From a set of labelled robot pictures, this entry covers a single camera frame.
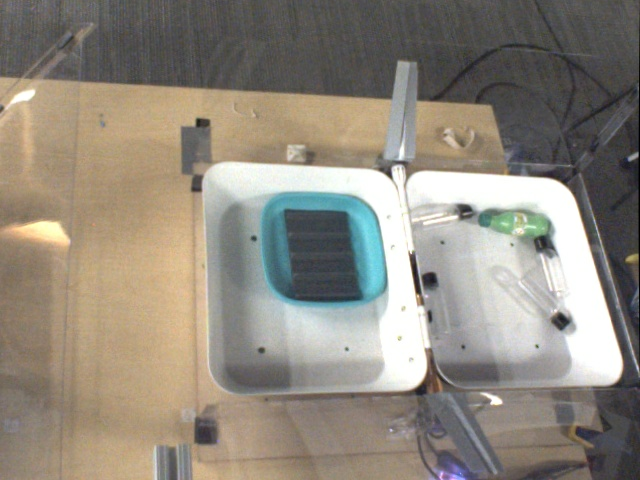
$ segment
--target white plastic tray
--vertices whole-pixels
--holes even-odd
[[[535,266],[531,239],[462,221],[415,236],[421,272],[436,272],[451,332],[431,343],[440,374],[468,389],[609,386],[622,357],[576,201],[545,178],[423,171],[410,177],[411,208],[467,203],[475,210],[546,214],[570,289],[575,328],[558,331],[540,312],[518,307],[492,277],[495,266],[518,277]],[[443,308],[432,308],[434,319]]]
[[[351,308],[289,305],[268,288],[259,239],[282,192],[359,197],[380,223],[388,273],[376,300]],[[204,178],[209,369],[244,395],[406,391],[427,369],[398,196],[370,169],[221,163]]]

